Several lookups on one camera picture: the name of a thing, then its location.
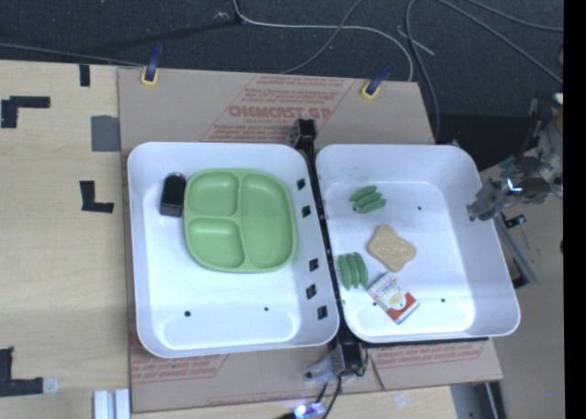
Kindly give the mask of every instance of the yellow clip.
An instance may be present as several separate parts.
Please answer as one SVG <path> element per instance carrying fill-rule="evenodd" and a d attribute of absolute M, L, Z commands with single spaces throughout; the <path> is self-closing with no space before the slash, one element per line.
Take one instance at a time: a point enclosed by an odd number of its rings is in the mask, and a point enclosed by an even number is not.
<path fill-rule="evenodd" d="M 155 75 L 153 76 L 153 80 L 149 81 L 147 79 L 147 66 L 143 68 L 143 72 L 140 75 L 140 83 L 146 87 L 155 87 L 158 81 L 158 70 L 155 70 Z"/>
<path fill-rule="evenodd" d="M 378 95 L 378 92 L 380 92 L 381 88 L 377 87 L 376 89 L 374 89 L 373 93 L 368 93 L 366 91 L 366 89 L 368 89 L 368 86 L 370 85 L 370 82 L 367 82 L 363 89 L 360 91 L 360 96 L 365 99 L 366 101 L 371 101 L 374 97 L 376 97 Z"/>

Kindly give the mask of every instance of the cardboard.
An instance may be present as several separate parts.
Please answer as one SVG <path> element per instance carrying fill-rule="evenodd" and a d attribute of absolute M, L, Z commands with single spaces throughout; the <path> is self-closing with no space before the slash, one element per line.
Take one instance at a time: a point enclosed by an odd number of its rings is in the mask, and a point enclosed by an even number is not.
<path fill-rule="evenodd" d="M 305 383 L 303 371 L 327 355 L 327 346 L 174 360 L 142 348 L 125 162 L 149 141 L 286 143 L 296 118 L 316 120 L 318 150 L 343 143 L 433 144 L 417 84 L 385 81 L 366 101 L 359 95 L 366 80 L 161 70 L 157 85 L 145 87 L 140 73 L 118 70 L 133 412 L 314 398 L 321 385 Z M 370 349 L 366 374 L 348 379 L 342 394 L 500 378 L 491 340 L 396 346 Z"/>

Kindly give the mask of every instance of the blue clip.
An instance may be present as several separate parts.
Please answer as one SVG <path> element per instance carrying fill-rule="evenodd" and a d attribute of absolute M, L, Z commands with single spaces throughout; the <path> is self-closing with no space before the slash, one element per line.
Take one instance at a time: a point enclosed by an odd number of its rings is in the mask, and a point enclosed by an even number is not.
<path fill-rule="evenodd" d="M 367 100 L 371 101 L 378 92 L 380 91 L 380 85 L 382 81 L 385 81 L 388 78 L 389 73 L 391 72 L 391 65 L 386 63 L 379 71 L 378 74 L 374 77 L 374 79 L 370 82 L 367 82 L 363 89 L 360 91 L 360 96 Z"/>
<path fill-rule="evenodd" d="M 140 82 L 147 87 L 153 87 L 158 81 L 158 62 L 161 59 L 161 52 L 163 51 L 163 44 L 155 42 L 153 48 L 150 50 L 150 60 L 148 66 L 145 66 L 143 73 L 140 76 Z"/>

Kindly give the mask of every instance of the red and white carton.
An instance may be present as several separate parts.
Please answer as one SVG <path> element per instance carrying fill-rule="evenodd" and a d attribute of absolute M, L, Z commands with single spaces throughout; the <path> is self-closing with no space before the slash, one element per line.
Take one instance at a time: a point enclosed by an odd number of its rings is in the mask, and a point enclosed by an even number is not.
<path fill-rule="evenodd" d="M 417 299 L 390 274 L 383 273 L 367 289 L 368 295 L 399 324 L 419 306 Z"/>

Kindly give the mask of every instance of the light wood surface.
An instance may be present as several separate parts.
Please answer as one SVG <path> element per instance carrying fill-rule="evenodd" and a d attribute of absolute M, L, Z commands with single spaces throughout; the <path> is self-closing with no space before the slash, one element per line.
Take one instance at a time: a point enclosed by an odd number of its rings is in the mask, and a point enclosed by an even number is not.
<path fill-rule="evenodd" d="M 92 392 L 128 388 L 120 155 L 93 152 L 91 118 L 118 116 L 116 67 L 0 61 L 0 98 L 50 96 L 0 129 L 0 349 L 15 347 L 15 379 L 54 377 L 59 390 L 0 398 L 0 417 L 90 418 Z M 81 211 L 80 180 L 112 214 Z M 449 387 L 341 396 L 331 417 L 454 419 Z M 404 404 L 397 402 L 404 399 Z M 275 418 L 292 402 L 156 414 L 155 418 Z"/>

